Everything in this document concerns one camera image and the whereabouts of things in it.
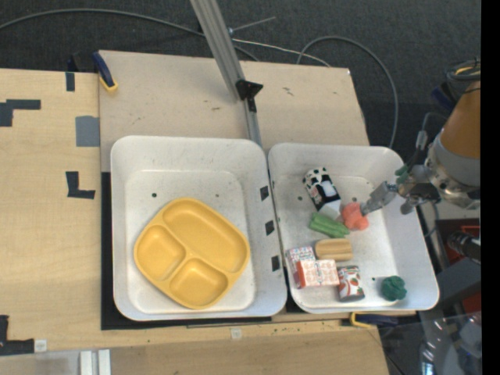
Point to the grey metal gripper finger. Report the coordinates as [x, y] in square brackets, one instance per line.
[407, 207]
[379, 197]

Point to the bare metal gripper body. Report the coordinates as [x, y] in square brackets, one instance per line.
[423, 188]

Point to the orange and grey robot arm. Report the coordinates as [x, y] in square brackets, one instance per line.
[463, 131]

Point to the pink lumpy toy food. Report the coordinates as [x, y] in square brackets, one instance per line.
[354, 219]

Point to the white plastic tray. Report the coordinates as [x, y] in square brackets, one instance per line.
[390, 244]
[187, 158]

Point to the black and white cow-print carton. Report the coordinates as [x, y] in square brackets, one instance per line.
[322, 190]

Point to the green toy beans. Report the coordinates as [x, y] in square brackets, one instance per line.
[328, 227]

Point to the tan toy bread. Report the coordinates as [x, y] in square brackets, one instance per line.
[334, 249]

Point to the green broccoli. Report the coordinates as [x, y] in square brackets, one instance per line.
[393, 287]

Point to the orange and white carton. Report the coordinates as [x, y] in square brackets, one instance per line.
[318, 273]

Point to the white carton with colourful print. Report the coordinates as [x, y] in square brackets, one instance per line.
[298, 254]

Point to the thin rod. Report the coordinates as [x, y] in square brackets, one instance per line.
[254, 125]

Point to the yellow divided plate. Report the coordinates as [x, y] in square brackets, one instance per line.
[191, 252]

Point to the pale wood board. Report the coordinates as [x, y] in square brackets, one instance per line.
[176, 92]

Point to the black cylinder on white bracket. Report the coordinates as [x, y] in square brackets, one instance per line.
[465, 245]

